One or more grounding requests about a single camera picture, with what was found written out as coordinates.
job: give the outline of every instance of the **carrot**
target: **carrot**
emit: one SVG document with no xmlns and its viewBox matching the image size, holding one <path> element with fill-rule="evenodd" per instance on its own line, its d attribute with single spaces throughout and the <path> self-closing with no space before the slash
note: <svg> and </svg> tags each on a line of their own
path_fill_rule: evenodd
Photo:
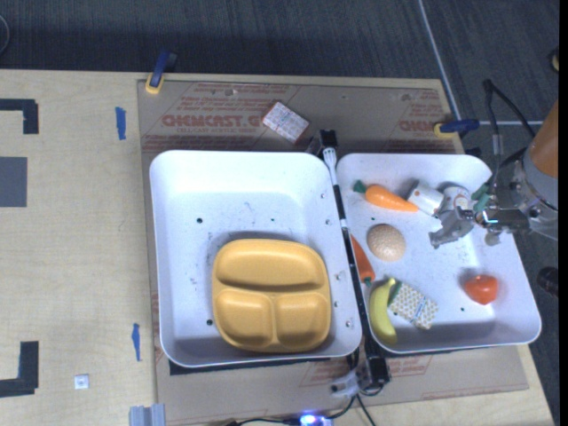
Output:
<svg viewBox="0 0 568 426">
<path fill-rule="evenodd" d="M 379 185 L 369 186 L 365 191 L 365 199 L 378 207 L 383 207 L 384 209 L 413 212 L 418 211 L 418 207 L 412 202 L 403 199 Z"/>
<path fill-rule="evenodd" d="M 359 242 L 355 240 L 353 235 L 351 236 L 351 245 L 353 246 L 353 252 L 355 253 L 355 262 L 357 263 L 357 271 L 359 272 L 359 279 L 361 282 L 364 282 L 369 287 L 371 286 L 371 282 L 375 280 L 375 272 L 373 271 L 373 267 L 367 258 L 367 254 L 359 245 Z"/>
</svg>

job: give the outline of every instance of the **wooden table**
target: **wooden table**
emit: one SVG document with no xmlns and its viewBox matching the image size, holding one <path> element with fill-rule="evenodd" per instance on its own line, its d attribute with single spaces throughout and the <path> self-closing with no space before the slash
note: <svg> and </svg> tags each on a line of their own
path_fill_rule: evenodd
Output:
<svg viewBox="0 0 568 426">
<path fill-rule="evenodd" d="M 23 135 L 21 113 L 0 112 L 0 156 L 28 158 L 27 206 L 0 208 L 0 379 L 16 377 L 20 342 L 39 342 L 39 388 L 0 398 L 2 424 L 121 425 L 131 406 L 157 402 L 136 124 L 136 83 L 146 77 L 0 71 L 0 99 L 35 99 L 40 115 L 40 134 Z M 125 140 L 115 107 L 126 111 Z M 517 349 L 528 390 L 374 406 L 371 415 L 379 424 L 553 424 L 528 346 Z M 75 389 L 81 374 L 88 390 Z M 335 424 L 367 423 L 353 408 Z"/>
</svg>

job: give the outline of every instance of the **banana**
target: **banana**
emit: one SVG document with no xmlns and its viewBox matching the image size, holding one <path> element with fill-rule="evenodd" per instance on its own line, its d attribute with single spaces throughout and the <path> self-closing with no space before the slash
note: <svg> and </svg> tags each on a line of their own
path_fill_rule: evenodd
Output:
<svg viewBox="0 0 568 426">
<path fill-rule="evenodd" d="M 371 328 L 382 343 L 394 345 L 397 343 L 397 332 L 391 324 L 387 313 L 391 287 L 396 284 L 394 278 L 389 278 L 381 286 L 371 292 L 369 299 L 369 316 Z"/>
</svg>

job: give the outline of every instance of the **yellow divided plate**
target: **yellow divided plate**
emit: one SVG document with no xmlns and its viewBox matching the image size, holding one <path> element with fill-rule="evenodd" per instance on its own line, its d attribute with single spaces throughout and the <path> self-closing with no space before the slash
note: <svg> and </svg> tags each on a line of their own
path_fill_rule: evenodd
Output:
<svg viewBox="0 0 568 426">
<path fill-rule="evenodd" d="M 309 351 L 331 323 L 326 266 L 293 241 L 248 239 L 224 245 L 213 264 L 213 314 L 221 336 L 248 351 Z"/>
</svg>

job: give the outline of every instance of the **red tomato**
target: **red tomato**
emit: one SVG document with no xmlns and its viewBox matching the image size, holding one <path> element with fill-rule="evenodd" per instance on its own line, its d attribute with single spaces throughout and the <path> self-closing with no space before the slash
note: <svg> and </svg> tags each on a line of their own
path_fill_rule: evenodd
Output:
<svg viewBox="0 0 568 426">
<path fill-rule="evenodd" d="M 489 304 L 497 298 L 499 281 L 489 274 L 479 274 L 465 281 L 463 289 L 474 302 Z"/>
</svg>

